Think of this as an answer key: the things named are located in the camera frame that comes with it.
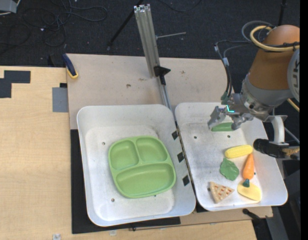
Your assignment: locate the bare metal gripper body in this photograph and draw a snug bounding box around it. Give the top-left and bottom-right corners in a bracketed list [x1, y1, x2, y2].
[226, 93, 272, 122]

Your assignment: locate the green pea pod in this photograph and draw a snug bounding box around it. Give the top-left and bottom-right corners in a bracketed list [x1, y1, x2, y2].
[211, 122, 234, 133]

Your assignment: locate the yellow corn cob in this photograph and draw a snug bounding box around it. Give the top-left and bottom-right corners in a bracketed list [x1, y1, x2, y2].
[224, 144, 254, 159]

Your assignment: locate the white plastic tray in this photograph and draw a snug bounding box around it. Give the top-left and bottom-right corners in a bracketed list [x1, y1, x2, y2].
[76, 103, 197, 228]
[174, 101, 289, 212]

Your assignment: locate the orange carrot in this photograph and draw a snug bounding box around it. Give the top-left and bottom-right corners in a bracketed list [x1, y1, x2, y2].
[242, 153, 256, 188]

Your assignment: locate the green lettuce leaf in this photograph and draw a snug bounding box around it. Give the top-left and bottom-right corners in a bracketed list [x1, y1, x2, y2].
[219, 157, 240, 182]

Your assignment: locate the yellow flat slice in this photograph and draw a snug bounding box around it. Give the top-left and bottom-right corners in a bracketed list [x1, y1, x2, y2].
[237, 180, 263, 202]

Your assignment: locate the beige pizza slice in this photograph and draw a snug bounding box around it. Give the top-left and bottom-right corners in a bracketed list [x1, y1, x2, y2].
[207, 181, 235, 204]

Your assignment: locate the green divided plate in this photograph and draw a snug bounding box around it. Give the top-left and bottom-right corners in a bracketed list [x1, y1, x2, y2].
[108, 135, 177, 199]

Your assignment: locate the pale brown board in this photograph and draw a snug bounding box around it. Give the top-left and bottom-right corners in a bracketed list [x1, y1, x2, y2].
[62, 53, 274, 232]

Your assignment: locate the black cylinder on white bracket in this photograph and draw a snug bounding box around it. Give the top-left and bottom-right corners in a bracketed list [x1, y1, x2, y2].
[253, 115, 301, 161]

